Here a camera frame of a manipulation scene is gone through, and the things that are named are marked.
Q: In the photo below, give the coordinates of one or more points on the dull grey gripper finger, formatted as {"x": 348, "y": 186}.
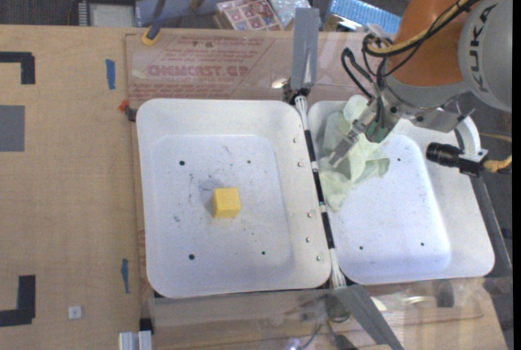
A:
{"x": 344, "y": 147}

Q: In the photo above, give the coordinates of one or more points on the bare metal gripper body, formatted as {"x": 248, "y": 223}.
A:
{"x": 376, "y": 114}

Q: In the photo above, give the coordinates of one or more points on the black cylinder on white bracket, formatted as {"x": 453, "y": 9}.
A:
{"x": 445, "y": 154}

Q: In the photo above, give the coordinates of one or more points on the white plastic tray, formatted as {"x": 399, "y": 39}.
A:
{"x": 228, "y": 259}
{"x": 399, "y": 226}

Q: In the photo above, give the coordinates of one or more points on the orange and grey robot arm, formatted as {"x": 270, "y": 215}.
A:
{"x": 431, "y": 55}

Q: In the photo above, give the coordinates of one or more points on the thin black and white rod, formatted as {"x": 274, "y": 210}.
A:
{"x": 313, "y": 161}

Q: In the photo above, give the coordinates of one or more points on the brown cardboard board red print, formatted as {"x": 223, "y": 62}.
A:
{"x": 195, "y": 67}

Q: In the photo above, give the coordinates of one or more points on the yellow cube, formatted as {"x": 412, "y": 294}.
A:
{"x": 226, "y": 202}

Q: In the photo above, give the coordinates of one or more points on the pale green cloth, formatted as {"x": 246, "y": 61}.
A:
{"x": 358, "y": 169}

